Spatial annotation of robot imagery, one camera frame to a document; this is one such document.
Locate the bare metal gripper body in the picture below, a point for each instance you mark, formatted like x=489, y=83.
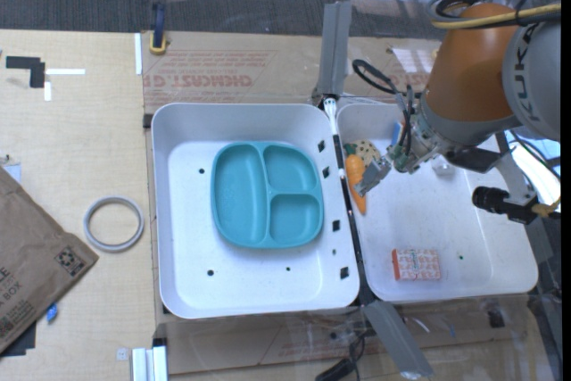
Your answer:
x=419, y=149

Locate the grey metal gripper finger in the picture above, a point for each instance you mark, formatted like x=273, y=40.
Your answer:
x=366, y=183
x=380, y=168

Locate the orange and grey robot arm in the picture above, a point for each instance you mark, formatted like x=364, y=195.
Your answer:
x=473, y=71

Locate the orange carrot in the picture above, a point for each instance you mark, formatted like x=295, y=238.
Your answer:
x=355, y=171

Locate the tan chocolate chip biscuit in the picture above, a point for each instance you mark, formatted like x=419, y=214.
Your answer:
x=368, y=149

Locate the blue cube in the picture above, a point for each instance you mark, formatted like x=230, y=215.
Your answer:
x=397, y=133

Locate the small clear plastic piece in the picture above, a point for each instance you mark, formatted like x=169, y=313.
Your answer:
x=441, y=168

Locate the white plastic tray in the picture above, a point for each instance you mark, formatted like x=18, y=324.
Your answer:
x=192, y=281
x=437, y=227

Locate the orange and white carton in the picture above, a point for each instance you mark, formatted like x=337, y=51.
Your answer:
x=417, y=264

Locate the blue divided plate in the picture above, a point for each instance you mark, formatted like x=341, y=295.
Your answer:
x=250, y=201

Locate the brown cardboard board red print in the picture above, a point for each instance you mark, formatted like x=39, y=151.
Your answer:
x=223, y=71

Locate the white tape roll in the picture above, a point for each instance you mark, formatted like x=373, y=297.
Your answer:
x=91, y=236

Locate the brown paper packet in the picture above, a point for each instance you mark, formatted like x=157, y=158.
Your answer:
x=31, y=250

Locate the black cylinder on white bracket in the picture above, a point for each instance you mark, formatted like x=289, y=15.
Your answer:
x=513, y=205

